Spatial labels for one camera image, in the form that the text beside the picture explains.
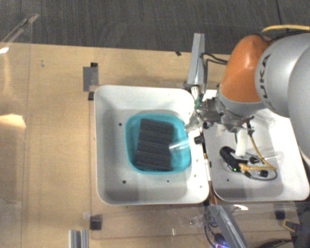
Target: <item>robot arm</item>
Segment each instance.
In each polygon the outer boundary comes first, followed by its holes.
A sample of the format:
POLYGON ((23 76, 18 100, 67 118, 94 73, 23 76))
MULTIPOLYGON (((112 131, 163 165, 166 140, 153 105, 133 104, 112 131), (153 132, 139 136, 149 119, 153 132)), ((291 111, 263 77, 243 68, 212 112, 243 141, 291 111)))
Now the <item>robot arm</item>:
POLYGON ((310 166, 310 34, 272 45, 257 35, 242 39, 232 52, 215 106, 228 130, 265 107, 290 118, 310 166))

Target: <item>blue plastic tub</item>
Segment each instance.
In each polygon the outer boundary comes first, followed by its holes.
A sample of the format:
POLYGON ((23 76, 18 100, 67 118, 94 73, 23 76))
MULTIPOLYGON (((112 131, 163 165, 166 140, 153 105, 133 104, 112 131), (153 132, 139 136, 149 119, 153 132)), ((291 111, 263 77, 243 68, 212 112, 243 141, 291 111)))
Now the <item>blue plastic tub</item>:
POLYGON ((175 174, 184 171, 191 163, 190 149, 181 150, 171 154, 172 170, 168 172, 157 170, 140 170, 134 166, 135 155, 137 151, 138 136, 141 119, 157 120, 164 123, 170 123, 174 126, 173 142, 177 142, 188 137, 184 129, 184 124, 177 117, 167 114, 136 114, 130 117, 125 123, 125 148, 128 162, 131 167, 142 174, 175 174))

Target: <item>black connector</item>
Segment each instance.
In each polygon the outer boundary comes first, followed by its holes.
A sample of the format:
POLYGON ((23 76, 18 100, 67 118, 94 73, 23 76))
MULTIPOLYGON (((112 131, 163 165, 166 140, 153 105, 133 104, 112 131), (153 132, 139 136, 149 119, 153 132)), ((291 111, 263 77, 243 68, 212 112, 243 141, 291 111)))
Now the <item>black connector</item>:
POLYGON ((247 160, 241 160, 241 159, 236 159, 232 153, 235 153, 232 148, 228 146, 224 146, 221 148, 219 151, 221 157, 224 159, 224 161, 227 163, 227 166, 233 171, 233 172, 241 172, 239 163, 247 164, 247 160))
POLYGON ((269 172, 267 170, 261 170, 261 171, 258 172, 258 175, 260 177, 268 177, 269 172))
POLYGON ((205 138, 203 137, 203 135, 200 135, 194 138, 194 142, 195 144, 202 144, 205 142, 205 138))
POLYGON ((251 177, 252 177, 251 173, 249 173, 248 171, 245 171, 245 172, 244 172, 244 175, 247 176, 248 178, 251 178, 251 177))
POLYGON ((255 163, 259 163, 260 159, 255 157, 255 156, 251 156, 249 158, 250 163, 255 164, 255 163))
POLYGON ((102 229, 102 215, 94 215, 89 219, 90 230, 101 230, 102 229))

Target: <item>clear acrylic panel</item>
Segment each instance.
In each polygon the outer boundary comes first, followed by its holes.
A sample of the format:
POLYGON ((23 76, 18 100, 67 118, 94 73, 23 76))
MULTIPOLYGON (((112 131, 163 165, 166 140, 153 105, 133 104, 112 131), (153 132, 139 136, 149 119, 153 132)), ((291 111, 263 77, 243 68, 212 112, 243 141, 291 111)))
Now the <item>clear acrylic panel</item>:
POLYGON ((26 17, 0 42, 0 247, 21 246, 30 43, 37 18, 26 17))
POLYGON ((108 213, 101 219, 102 239, 167 236, 172 248, 188 247, 181 243, 184 236, 204 248, 310 247, 307 202, 172 207, 108 213))

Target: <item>wooden table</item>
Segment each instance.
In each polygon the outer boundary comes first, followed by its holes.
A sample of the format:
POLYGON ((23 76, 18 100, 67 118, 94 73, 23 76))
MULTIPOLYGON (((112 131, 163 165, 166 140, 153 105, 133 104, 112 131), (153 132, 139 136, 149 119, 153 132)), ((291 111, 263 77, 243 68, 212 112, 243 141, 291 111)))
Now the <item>wooden table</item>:
MULTIPOLYGON (((83 67, 98 63, 101 85, 180 88, 188 75, 190 53, 178 56, 175 52, 35 44, 31 45, 30 56, 22 247, 68 247, 70 229, 89 227, 91 188, 94 188, 90 101, 83 91, 83 67)), ((221 80, 224 68, 210 64, 210 88, 221 80)), ((279 227, 269 231, 272 238, 289 238, 279 227)), ((245 236, 253 243, 267 239, 266 232, 255 232, 252 225, 245 236)), ((204 235, 186 235, 90 238, 90 247, 209 247, 209 244, 204 235)))

